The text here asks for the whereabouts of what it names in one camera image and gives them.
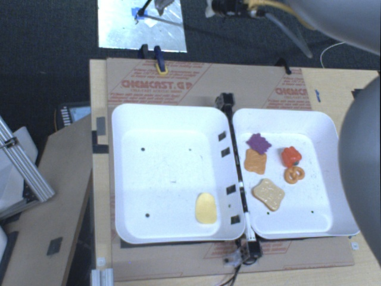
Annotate orange toy pretzel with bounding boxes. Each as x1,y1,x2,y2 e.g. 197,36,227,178
283,165,306,185

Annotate brown cardboard board red print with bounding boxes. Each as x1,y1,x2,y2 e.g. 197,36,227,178
106,57,355,282

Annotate orange toy bell pepper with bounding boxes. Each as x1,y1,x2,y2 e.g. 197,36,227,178
281,146,302,169

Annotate orange toy flat slice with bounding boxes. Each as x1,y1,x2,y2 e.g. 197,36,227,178
243,148,268,174

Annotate purple toy grapes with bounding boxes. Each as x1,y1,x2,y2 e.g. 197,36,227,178
245,132,273,156

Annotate yellow toy oval slice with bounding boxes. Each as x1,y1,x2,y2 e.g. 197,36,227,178
195,192,218,225

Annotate tan toy bread slice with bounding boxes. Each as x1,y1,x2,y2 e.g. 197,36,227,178
251,178,286,212

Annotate black block with thin wires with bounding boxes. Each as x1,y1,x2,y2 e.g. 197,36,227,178
214,92,235,110
237,238,263,265

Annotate white plastic tray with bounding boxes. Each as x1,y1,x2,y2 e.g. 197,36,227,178
232,108,361,241
111,102,247,245

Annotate thin black and white rod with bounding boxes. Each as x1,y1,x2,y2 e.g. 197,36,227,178
222,100,257,241

